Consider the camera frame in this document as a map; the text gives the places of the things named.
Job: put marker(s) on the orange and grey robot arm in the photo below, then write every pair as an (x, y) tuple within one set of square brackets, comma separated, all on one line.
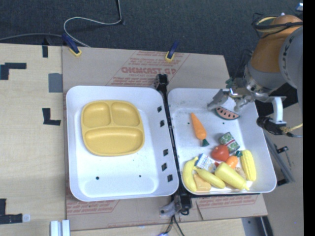
[(270, 50)]

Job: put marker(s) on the yellow bottle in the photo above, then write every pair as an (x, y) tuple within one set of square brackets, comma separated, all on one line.
[(230, 174)]

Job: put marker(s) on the red tomato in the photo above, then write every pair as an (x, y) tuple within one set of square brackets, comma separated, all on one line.
[(219, 152)]

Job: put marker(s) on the thin black and white rod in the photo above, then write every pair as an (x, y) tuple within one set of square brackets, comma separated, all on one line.
[(170, 122)]

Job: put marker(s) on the brown cardboard board red print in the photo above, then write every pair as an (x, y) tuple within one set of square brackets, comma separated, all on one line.
[(103, 65)]

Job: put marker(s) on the red watermelon slice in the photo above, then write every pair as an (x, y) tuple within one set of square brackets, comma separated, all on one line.
[(227, 114)]

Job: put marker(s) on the yellow banana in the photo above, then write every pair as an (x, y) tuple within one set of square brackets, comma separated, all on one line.
[(188, 174), (211, 178)]

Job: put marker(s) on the yellow corn cob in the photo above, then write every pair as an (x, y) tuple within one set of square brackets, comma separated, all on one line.
[(248, 165)]

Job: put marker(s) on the large orange carrot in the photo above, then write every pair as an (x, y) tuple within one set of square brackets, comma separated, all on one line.
[(198, 126)]

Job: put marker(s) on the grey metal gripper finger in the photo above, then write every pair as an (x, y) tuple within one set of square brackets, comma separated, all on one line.
[(217, 101), (240, 104)]

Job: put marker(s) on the black cylinder on white bracket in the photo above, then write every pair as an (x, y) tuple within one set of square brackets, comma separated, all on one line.
[(277, 112)]

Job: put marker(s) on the small orange carrot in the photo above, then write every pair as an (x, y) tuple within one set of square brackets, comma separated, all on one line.
[(232, 160)]

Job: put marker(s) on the orange cheese wedge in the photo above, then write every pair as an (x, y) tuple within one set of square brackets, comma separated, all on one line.
[(202, 185)]

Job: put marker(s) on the white plastic tray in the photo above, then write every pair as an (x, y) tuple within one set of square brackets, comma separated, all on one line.
[(231, 129), (118, 176)]

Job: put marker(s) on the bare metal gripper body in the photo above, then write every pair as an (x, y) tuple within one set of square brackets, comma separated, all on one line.
[(248, 91)]

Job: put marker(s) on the white carton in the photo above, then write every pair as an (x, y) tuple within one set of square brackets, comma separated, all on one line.
[(205, 162)]

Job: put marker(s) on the green and white can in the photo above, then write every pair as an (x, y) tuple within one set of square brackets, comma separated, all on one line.
[(229, 141)]

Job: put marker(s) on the beige biscuit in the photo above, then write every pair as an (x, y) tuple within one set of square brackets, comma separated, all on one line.
[(240, 172)]

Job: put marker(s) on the yellow divided plate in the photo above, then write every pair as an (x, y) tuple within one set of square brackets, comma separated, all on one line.
[(110, 136)]

